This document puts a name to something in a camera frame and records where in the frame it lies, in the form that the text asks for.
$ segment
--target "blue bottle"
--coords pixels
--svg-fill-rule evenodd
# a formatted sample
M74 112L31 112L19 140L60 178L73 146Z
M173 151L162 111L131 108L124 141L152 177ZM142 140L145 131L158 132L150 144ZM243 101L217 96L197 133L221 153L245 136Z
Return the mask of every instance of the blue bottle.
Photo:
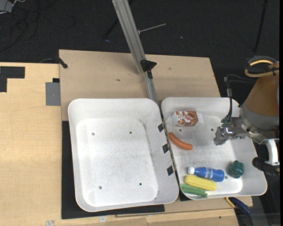
M188 173L195 174L201 178L209 179L215 182L222 182L225 178L225 172L221 169L213 169L208 167L189 167Z

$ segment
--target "white tray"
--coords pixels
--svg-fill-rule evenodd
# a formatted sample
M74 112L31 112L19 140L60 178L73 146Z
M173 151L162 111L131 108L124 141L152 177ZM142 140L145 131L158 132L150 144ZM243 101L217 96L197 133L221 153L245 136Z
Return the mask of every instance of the white tray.
M179 194L159 107L142 99L76 99L68 107L75 198L85 211L170 203Z
M216 183L215 191L207 191L207 197L185 194L190 199L262 195L267 190L264 173L252 165L257 153L251 139L227 140L218 146L213 142L216 129L221 126L220 121L227 115L229 106L228 98L169 97L162 102L167 131L193 145L192 150L186 151L170 142L179 182L184 183L189 166L222 169L227 177ZM204 124L198 122L194 127L175 127L171 119L175 111L197 111L202 114ZM238 103L233 100L233 117L238 115ZM227 174L228 165L235 160L244 164L244 174L238 179Z

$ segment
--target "orange sausage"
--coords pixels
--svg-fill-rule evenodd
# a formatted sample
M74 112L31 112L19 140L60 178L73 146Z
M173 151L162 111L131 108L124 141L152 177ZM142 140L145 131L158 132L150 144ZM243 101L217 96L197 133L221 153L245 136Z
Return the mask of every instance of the orange sausage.
M176 146L180 147L181 149L184 150L192 150L193 149L193 145L189 144L189 143L185 143L181 140L179 140L174 133L169 132L169 138L171 140L171 142L173 142Z

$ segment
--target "yellow corn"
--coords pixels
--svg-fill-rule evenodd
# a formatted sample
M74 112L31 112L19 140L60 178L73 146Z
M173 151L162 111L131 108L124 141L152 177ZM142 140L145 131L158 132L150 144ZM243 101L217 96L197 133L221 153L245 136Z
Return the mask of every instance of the yellow corn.
M200 189L204 189L208 191L214 191L217 188L217 185L214 181L200 178L194 175L186 176L184 181L187 185L194 186L196 188L200 188Z

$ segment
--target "wooden table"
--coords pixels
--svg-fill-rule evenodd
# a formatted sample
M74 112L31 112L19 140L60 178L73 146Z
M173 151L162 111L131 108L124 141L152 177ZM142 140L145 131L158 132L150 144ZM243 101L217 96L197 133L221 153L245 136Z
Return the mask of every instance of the wooden table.
M62 50L60 56L69 65L66 70L57 64L0 63L25 67L25 78L8 79L7 92L0 93L0 226L45 226L48 220L54 226L238 225L223 198L175 201L165 205L164 213L151 216L110 215L106 222L99 217L62 220L61 121L67 120L67 104L78 96L147 94L130 54ZM171 96L220 96L208 58L148 55L147 59L158 62L153 77L160 102ZM82 66L89 70L79 73ZM46 105L45 83L53 78L61 79L62 106ZM79 80L84 86L82 78L89 87L78 93L79 88L71 85ZM124 94L113 93L124 88ZM240 199L252 205L251 197Z

